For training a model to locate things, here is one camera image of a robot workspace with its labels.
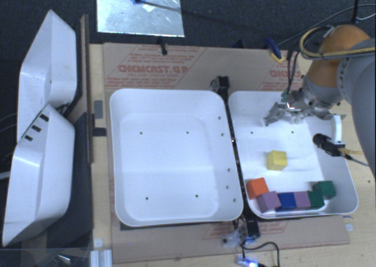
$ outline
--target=silver metal sheet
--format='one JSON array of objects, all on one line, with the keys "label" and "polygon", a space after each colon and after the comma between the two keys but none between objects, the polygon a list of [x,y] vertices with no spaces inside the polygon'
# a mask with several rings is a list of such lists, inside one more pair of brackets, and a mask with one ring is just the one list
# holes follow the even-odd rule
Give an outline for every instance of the silver metal sheet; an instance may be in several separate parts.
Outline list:
[{"label": "silver metal sheet", "polygon": [[180,0],[97,0],[99,32],[184,37]]}]

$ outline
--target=purple block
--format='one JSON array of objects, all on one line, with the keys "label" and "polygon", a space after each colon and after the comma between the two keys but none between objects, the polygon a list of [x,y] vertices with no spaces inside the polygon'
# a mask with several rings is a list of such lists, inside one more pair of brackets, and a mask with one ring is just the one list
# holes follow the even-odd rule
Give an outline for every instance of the purple block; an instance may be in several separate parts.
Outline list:
[{"label": "purple block", "polygon": [[275,191],[261,194],[256,199],[261,213],[281,207],[281,201]]},{"label": "purple block", "polygon": [[296,202],[296,208],[310,208],[311,202],[310,198],[308,196],[308,192],[294,192],[295,202]]}]

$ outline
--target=cardboard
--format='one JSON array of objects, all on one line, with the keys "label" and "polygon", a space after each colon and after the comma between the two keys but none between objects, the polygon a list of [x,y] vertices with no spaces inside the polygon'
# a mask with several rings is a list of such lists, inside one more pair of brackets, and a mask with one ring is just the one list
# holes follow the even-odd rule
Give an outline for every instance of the cardboard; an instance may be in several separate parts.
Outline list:
[{"label": "cardboard", "polygon": [[[203,89],[217,76],[229,76],[236,90],[283,91],[287,62],[276,63],[267,50],[104,44],[104,84],[107,115],[108,167],[112,249],[114,263],[235,254],[223,248],[223,235],[234,231],[232,222],[129,228],[121,225],[114,209],[112,139],[108,101],[121,88]],[[301,86],[297,70],[292,89]],[[261,237],[254,245],[274,241],[281,249],[350,243],[342,216],[260,222]]]}]

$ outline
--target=robotic arm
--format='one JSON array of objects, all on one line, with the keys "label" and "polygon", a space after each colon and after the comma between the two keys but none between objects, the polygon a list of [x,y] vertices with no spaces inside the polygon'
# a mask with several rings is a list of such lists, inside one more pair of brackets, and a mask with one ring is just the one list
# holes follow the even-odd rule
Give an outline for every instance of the robotic arm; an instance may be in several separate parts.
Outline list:
[{"label": "robotic arm", "polygon": [[303,56],[315,60],[302,88],[290,92],[286,102],[275,103],[265,124],[285,113],[296,123],[313,115],[330,120],[334,117],[330,109],[345,99],[352,105],[355,130],[375,175],[375,39],[356,26],[341,25],[325,37],[319,53],[307,51],[302,40]]}]

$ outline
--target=orange block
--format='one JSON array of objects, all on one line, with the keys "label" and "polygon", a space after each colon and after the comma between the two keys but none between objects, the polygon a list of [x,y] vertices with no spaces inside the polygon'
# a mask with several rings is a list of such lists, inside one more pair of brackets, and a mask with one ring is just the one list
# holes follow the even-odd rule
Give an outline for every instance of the orange block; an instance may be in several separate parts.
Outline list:
[{"label": "orange block", "polygon": [[246,184],[249,199],[254,199],[264,193],[268,193],[269,189],[265,182],[265,178],[261,177],[256,180],[250,180]]}]

